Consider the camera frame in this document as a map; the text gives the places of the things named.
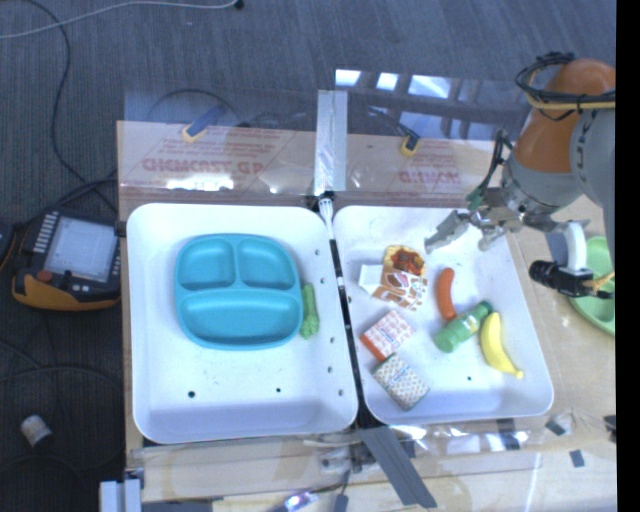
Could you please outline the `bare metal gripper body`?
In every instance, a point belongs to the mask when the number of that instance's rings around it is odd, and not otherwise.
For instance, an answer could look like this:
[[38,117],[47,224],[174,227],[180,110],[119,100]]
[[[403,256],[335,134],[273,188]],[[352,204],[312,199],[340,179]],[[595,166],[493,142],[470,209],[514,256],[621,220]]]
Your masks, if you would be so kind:
[[527,226],[551,232],[556,222],[552,206],[539,202],[519,189],[475,189],[468,195],[471,223],[485,232],[519,231]]

